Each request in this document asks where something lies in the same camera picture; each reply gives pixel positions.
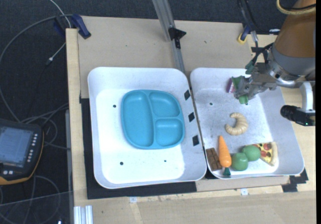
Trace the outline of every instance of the toy pizza slice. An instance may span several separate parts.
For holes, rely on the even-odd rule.
[[[277,160],[277,146],[275,142],[258,143],[253,145],[257,146],[260,149],[261,160],[263,160],[270,166],[275,165]]]

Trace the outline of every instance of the device screen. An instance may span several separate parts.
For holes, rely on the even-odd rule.
[[[23,167],[33,131],[0,126],[0,162]]]

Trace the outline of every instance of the toy carrot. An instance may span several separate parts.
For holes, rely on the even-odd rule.
[[[232,165],[232,158],[223,136],[219,136],[219,160],[222,167],[225,168],[223,175],[230,176],[229,167]]]

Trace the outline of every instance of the beige curved toy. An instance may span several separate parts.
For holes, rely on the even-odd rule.
[[[238,136],[247,131],[249,125],[246,121],[246,118],[241,113],[232,113],[230,117],[236,119],[236,125],[235,127],[232,127],[228,124],[225,124],[225,130],[227,133],[233,136]]]

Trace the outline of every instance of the white tray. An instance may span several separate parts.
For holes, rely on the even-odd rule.
[[[232,93],[226,92],[229,79],[245,75],[245,69],[197,68],[191,73],[191,84],[202,131],[205,149],[215,148],[218,153],[218,137],[222,135],[231,154],[240,152],[243,146],[275,141],[278,161],[274,167],[262,160],[249,162],[245,171],[233,171],[230,178],[296,175],[303,171],[303,157],[289,120],[280,114],[285,105],[281,89],[259,93],[248,105],[240,104]],[[249,124],[248,130],[239,136],[225,131],[225,124],[234,125],[230,118],[234,112],[242,113]],[[222,170],[212,171],[218,178]]]
[[[196,181],[207,169],[186,76],[171,68],[98,67],[88,75],[94,176],[106,188]],[[125,138],[121,100],[131,90],[154,89],[172,94],[180,103],[185,123],[183,141],[168,149],[138,149]]]

